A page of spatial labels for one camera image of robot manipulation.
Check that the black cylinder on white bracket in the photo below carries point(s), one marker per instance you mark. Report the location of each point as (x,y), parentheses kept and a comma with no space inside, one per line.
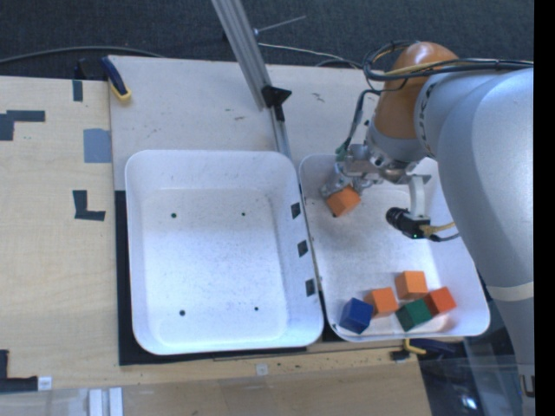
(406,221)

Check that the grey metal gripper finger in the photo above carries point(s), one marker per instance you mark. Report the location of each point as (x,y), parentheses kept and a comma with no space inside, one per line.
(333,185)
(361,187)

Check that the blue cube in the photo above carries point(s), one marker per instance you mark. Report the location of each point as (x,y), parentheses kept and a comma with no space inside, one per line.
(356,315)

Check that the green cube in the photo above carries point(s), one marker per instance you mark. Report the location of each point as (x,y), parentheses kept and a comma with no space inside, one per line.
(414,315)

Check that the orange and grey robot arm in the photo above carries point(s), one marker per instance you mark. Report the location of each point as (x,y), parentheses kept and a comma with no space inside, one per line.
(481,154)

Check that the orange cube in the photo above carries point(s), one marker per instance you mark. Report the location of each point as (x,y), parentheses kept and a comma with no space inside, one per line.
(412,284)
(441,300)
(343,203)
(381,301)

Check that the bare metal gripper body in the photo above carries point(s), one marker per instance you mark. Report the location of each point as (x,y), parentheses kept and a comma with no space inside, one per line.
(363,166)

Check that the thin black and white rod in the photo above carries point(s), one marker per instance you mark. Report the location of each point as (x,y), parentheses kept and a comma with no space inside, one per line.
(282,134)

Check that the white plastic tray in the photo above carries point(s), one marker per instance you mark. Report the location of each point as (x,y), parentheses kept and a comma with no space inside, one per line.
(373,254)
(217,254)

